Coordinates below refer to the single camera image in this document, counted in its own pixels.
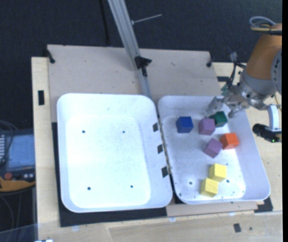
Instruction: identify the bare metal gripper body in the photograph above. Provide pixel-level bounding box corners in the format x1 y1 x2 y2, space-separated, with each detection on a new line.
223 85 266 110

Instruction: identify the green cube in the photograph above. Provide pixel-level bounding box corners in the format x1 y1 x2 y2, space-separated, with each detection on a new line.
209 111 229 128

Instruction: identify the purple cube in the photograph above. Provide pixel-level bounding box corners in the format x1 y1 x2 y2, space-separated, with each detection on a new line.
203 138 223 159
198 117 216 136

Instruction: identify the orange cube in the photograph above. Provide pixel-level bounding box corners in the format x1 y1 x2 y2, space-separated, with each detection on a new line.
219 132 240 150

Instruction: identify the blue cube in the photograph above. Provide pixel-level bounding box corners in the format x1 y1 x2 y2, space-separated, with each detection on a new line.
175 116 194 134

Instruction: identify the white plastic tray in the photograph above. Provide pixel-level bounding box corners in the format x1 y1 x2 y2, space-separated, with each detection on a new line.
157 95 271 205
56 92 173 213

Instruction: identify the yellow cube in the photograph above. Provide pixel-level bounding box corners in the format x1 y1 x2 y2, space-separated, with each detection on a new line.
199 177 220 198
208 163 228 183

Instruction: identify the brown cardboard board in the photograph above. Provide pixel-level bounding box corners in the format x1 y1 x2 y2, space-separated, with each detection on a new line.
46 44 258 218

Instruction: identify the black cylinder on white bracket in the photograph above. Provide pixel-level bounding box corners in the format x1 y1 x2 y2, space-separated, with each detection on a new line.
252 104 282 144

